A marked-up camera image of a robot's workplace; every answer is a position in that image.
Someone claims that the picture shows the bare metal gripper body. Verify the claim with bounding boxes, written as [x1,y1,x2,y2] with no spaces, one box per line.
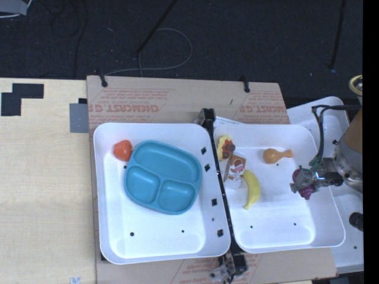
[320,156,364,193]

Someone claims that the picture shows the purple toy grapes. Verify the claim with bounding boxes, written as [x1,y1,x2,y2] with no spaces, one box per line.
[291,167,316,201]

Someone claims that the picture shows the orange toy chicken drumstick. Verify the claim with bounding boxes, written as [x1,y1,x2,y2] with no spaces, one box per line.
[262,147,294,164]

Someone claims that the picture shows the white plastic tray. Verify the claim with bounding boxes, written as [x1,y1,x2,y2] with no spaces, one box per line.
[93,122,232,266]
[213,123,346,254]

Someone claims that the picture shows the yellow banana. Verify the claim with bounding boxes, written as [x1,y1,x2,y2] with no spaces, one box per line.
[243,169,262,211]

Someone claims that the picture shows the brown and white small carton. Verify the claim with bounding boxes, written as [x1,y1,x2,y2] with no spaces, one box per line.
[223,154,248,190]

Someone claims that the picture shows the thin black rod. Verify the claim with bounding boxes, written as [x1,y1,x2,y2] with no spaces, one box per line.
[204,118,244,267]

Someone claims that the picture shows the yellow toy pizza slice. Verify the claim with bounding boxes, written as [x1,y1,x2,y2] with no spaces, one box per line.
[216,134,237,162]

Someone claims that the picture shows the white paper sheet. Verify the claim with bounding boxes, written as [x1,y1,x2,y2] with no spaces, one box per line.
[214,115,247,126]

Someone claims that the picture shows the blue divided plate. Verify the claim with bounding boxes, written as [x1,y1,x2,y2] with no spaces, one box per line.
[123,140,204,216]

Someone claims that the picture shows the brown cardboard board red print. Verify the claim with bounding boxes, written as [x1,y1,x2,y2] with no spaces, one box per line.
[86,75,339,284]

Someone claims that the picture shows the black cylinder on white bracket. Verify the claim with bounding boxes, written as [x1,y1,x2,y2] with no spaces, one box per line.
[348,211,364,233]

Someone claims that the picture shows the black block with thin wires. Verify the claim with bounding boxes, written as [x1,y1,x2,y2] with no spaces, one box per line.
[196,108,217,127]
[230,253,248,277]

